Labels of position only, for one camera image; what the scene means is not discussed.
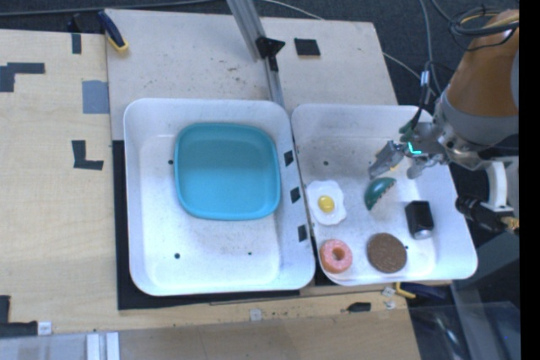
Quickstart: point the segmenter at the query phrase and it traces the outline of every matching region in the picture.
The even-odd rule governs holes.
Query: black bracket
[[[270,70],[277,73],[279,69],[276,54],[278,54],[279,50],[285,46],[285,43],[282,40],[272,40],[266,36],[259,36],[256,39],[255,44],[261,57],[263,59],[268,59]]]

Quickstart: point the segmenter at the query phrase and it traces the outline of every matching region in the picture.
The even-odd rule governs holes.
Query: white plastic tray
[[[409,180],[410,160],[383,176],[397,183],[368,211],[364,192],[370,183],[369,164],[376,153],[409,121],[416,107],[403,105],[300,105],[291,122],[304,186],[314,180],[335,180],[344,194],[347,217],[337,225],[310,218],[317,248],[327,239],[340,239],[353,252],[353,265],[344,273],[327,274],[340,285],[464,279],[477,268],[478,258],[462,214],[455,208],[456,190],[447,166],[426,168]],[[429,114],[423,114],[423,121]],[[428,201],[435,228],[429,239],[415,240],[408,232],[404,207],[412,200]],[[367,260],[369,238],[390,233],[407,248],[405,267],[383,273]]]
[[[175,140],[202,121],[233,121],[274,140],[281,176],[276,211],[249,221],[195,218],[179,203]],[[299,289],[315,272],[289,116],[270,101],[138,99],[124,113],[129,267],[150,295]]]

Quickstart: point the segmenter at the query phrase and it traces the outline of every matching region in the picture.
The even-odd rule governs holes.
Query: toy donut
[[[353,252],[338,239],[327,240],[319,249],[321,266],[330,273],[343,273],[353,264]]]

